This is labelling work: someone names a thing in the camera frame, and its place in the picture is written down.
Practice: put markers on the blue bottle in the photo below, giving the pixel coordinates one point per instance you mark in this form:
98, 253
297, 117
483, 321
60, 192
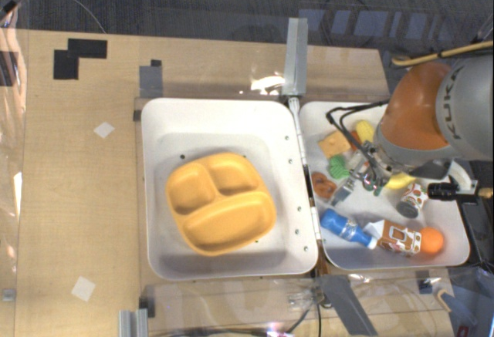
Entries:
343, 227

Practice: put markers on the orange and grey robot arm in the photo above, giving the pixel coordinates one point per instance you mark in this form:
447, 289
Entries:
420, 112

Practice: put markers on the brown and white carton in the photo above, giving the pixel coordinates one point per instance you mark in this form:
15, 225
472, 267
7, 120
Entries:
397, 237

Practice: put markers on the yellow square biscuit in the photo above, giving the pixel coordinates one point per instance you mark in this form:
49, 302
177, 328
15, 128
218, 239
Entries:
333, 143

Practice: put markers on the brown pretzel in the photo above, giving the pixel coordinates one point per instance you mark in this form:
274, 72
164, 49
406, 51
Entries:
322, 185

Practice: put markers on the yellow banana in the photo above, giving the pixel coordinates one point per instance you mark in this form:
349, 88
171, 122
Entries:
399, 181

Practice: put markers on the green broccoli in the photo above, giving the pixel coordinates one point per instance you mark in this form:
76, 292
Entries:
338, 166

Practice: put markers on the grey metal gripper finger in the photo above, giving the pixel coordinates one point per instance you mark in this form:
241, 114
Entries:
354, 164
341, 193

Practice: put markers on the orange carrot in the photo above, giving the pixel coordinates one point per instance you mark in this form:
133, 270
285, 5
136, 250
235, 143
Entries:
355, 138

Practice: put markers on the white plastic tray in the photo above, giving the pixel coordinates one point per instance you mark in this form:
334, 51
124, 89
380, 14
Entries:
386, 208
231, 123

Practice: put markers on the yellow corn cob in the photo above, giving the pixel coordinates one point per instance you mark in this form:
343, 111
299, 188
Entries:
364, 131

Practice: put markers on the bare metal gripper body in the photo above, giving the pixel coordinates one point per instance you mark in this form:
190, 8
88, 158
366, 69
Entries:
372, 169

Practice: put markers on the orange ball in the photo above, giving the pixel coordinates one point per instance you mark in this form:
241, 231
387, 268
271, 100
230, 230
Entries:
432, 240

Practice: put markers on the small printed can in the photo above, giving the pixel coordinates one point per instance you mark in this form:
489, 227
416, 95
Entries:
413, 200

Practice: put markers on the black cylinder on white bracket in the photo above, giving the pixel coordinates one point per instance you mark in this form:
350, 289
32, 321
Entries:
444, 191

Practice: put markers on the orange divided plate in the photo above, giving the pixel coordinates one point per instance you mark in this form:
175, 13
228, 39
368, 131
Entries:
220, 208

